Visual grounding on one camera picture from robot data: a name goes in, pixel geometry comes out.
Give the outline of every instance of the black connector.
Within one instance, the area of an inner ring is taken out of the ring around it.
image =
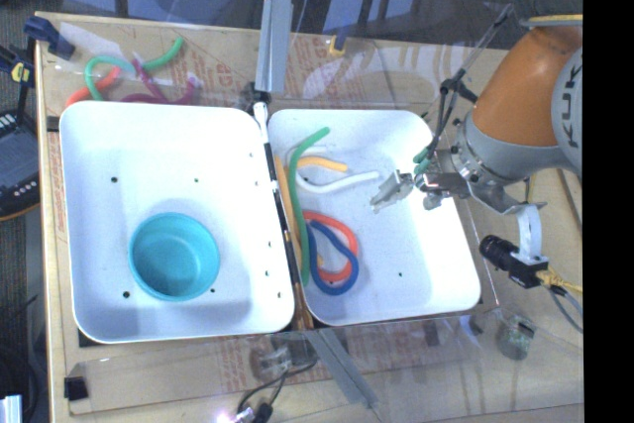
[[[266,423],[271,414],[273,413],[273,408],[270,404],[263,402],[258,407],[258,412],[256,412],[256,419],[254,419],[254,423]]]
[[[536,275],[538,271],[548,268],[548,262],[526,264],[513,256],[519,249],[507,240],[488,235],[479,244],[479,252],[496,268],[508,271],[508,277],[525,289],[542,285]]]

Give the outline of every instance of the blue bowl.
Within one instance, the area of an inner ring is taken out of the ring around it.
[[[145,292],[168,301],[200,296],[220,269],[211,233],[180,213],[157,214],[141,223],[130,239],[128,262]]]

